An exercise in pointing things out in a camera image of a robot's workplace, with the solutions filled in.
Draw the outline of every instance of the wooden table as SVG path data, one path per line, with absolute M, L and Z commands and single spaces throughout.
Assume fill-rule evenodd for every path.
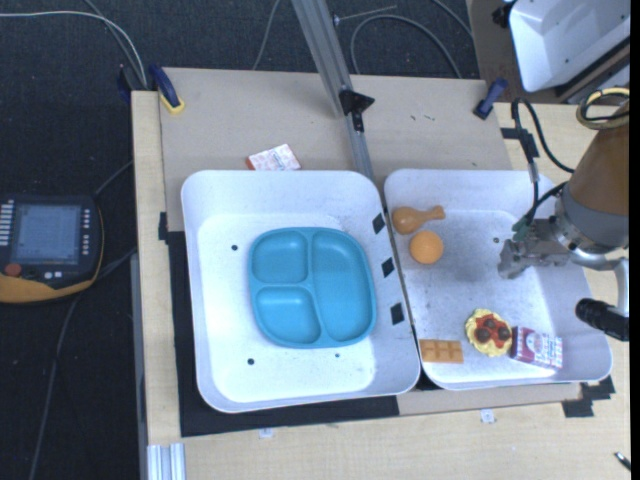
M 314 75 L 204 70 L 176 70 L 169 74 L 177 81 L 179 93 L 186 91 L 191 98 L 186 99 L 187 106 L 192 103 L 197 107 L 200 89 L 190 93 L 187 86 L 179 87 L 183 80 L 213 77 L 227 82 L 224 90 L 216 90 L 219 97 L 212 107 L 218 116 L 226 116 L 212 119 L 224 121 L 227 131 L 229 126 L 250 119 L 256 129 L 273 132 L 272 128 L 277 127 L 278 143 L 288 142 L 287 130 L 295 141 L 293 134 L 298 133 L 304 123 L 281 119 L 273 119 L 270 124 L 265 121 L 265 116 L 273 112 L 270 105 L 287 106 L 290 110 L 289 98 L 292 97 L 298 105 L 305 107 L 301 119 L 307 119 L 311 133 L 322 133 L 322 127 L 335 126 L 331 124 L 335 118 L 323 110 L 322 101 L 326 96 L 319 78 L 316 80 Z M 278 79 L 279 85 L 274 90 L 273 83 Z M 354 86 L 378 100 L 365 114 L 365 126 L 374 172 L 381 179 L 402 166 L 525 167 L 519 145 L 515 141 L 503 141 L 500 135 L 500 126 L 513 126 L 506 104 L 496 104 L 495 112 L 484 122 L 471 114 L 471 109 L 486 91 L 484 82 L 354 77 Z M 236 108 L 234 98 L 242 100 L 247 94 L 260 94 L 268 88 L 274 101 L 264 108 L 260 103 L 252 105 L 249 112 Z M 406 101 L 400 108 L 406 112 L 400 115 L 393 105 L 403 99 Z M 313 102 L 320 105 L 319 110 L 313 109 Z M 407 109 L 410 102 L 420 102 L 420 105 Z M 537 105 L 536 109 L 556 155 L 566 164 L 575 165 L 593 132 L 576 122 L 573 107 Z M 627 456 L 631 452 L 629 347 L 614 340 L 610 340 L 610 344 L 616 393 L 611 400 L 594 403 L 594 417 L 565 417 L 558 401 L 580 396 L 580 387 L 572 384 L 462 392 L 411 391 L 398 397 L 401 416 L 397 418 L 276 428 L 269 438 L 260 438 L 258 431 L 182 438 L 169 260 L 166 245 L 158 240 L 158 217 L 160 212 L 167 210 L 167 194 L 175 191 L 175 184 L 184 172 L 171 173 L 172 176 L 175 174 L 175 179 L 168 182 L 171 185 L 168 192 L 162 137 L 163 131 L 166 133 L 167 120 L 166 116 L 163 120 L 163 112 L 166 111 L 159 105 L 156 93 L 134 93 L 144 355 L 142 394 L 147 434 L 143 445 L 183 443 L 189 480 L 422 479 L 426 476 L 468 479 L 505 473 L 516 475 L 517 472 L 522 472 L 521 478 L 545 479 L 622 479 L 629 476 L 613 456 L 616 451 Z M 525 114 L 523 111 L 524 125 L 533 132 L 533 124 Z M 416 130 L 416 123 L 422 128 Z M 412 142 L 425 133 L 428 140 L 420 147 Z M 392 137 L 391 143 L 385 146 L 389 137 Z M 474 137 L 477 142 L 470 146 Z M 331 168 L 349 168 L 348 157 L 341 154 L 341 147 L 339 140 L 322 147 L 322 154 Z M 231 147 L 231 153 L 221 155 L 224 158 L 216 156 L 219 163 L 212 168 L 243 168 L 242 155 L 258 150 L 260 146 L 254 142 L 236 143 Z M 313 147 L 297 152 L 307 168 L 324 168 L 313 163 Z M 197 170 L 196 164 L 198 162 L 193 160 L 187 171 Z M 539 160 L 539 166 L 540 171 L 554 182 L 566 179 L 565 173 L 553 167 L 546 158 Z M 175 196 L 169 199 L 171 206 Z M 179 219 L 176 222 L 174 225 L 179 228 Z M 587 272 L 587 277 L 594 298 L 615 302 L 617 292 L 613 274 Z M 494 423 L 482 421 L 481 408 L 492 409 Z

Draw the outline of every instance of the white tray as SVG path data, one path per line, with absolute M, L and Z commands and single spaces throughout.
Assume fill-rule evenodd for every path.
M 394 395 L 415 385 L 415 336 L 398 270 L 382 269 L 393 250 L 388 228 L 374 225 L 384 223 L 383 210 L 367 178 L 342 171 L 201 171 L 185 181 L 182 205 L 196 377 L 209 405 L 242 412 Z M 299 349 L 260 332 L 249 294 L 249 248 L 262 233 L 292 226 L 339 229 L 363 247 L 377 299 L 376 325 L 364 340 Z
M 631 0 L 517 0 L 509 27 L 525 90 L 569 82 L 631 32 Z
M 543 178 L 540 194 L 553 185 Z M 423 226 L 445 245 L 433 265 L 415 262 L 408 252 L 413 235 L 394 231 L 408 304 L 418 339 L 459 340 L 462 364 L 423 363 L 427 376 L 446 389 L 599 380 L 611 369 L 607 339 L 578 320 L 576 303 L 590 296 L 581 267 L 529 268 L 513 280 L 498 274 L 504 240 L 529 209 L 532 185 L 526 171 L 449 171 L 406 169 L 386 180 L 389 213 L 399 206 L 444 207 L 446 218 Z M 536 217 L 549 216 L 547 201 Z M 564 340 L 564 367 L 531 366 L 508 356 L 489 358 L 467 340 L 466 319 L 474 309 L 495 311 L 511 326 L 521 325 Z

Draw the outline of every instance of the emergency stop button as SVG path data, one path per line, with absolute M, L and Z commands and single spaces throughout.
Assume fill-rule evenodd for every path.
M 5 265 L 3 271 L 7 277 L 20 277 L 20 274 L 22 274 L 22 265 L 19 263 L 9 263 Z

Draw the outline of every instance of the dark carpet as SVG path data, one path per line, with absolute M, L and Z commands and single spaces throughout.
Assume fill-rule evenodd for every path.
M 248 70 L 276 0 L 91 1 L 129 34 L 145 67 Z M 468 23 L 464 0 L 438 1 Z M 433 1 L 327 2 L 340 18 L 347 58 L 356 27 L 373 16 L 354 15 L 380 9 L 420 23 L 442 43 L 404 22 L 371 21 L 355 41 L 360 72 L 452 78 L 445 47 L 464 78 L 478 78 L 471 38 Z M 82 0 L 0 0 L 4 14 L 53 10 L 92 12 Z M 116 85 L 123 66 L 129 70 L 126 56 L 96 19 L 0 18 L 0 193 L 92 194 L 130 162 L 130 108 Z M 275 15 L 258 69 L 315 71 L 288 0 Z M 98 204 L 106 265 L 136 245 L 133 167 L 104 189 Z M 37 479 L 138 478 L 129 263 L 76 306 L 73 300 L 0 305 L 2 479 L 27 479 L 31 471 Z

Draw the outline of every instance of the blue plate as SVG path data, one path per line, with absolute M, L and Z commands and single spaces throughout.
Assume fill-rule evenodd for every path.
M 249 251 L 256 322 L 279 345 L 351 345 L 376 321 L 367 257 L 350 235 L 329 228 L 283 228 L 260 235 Z

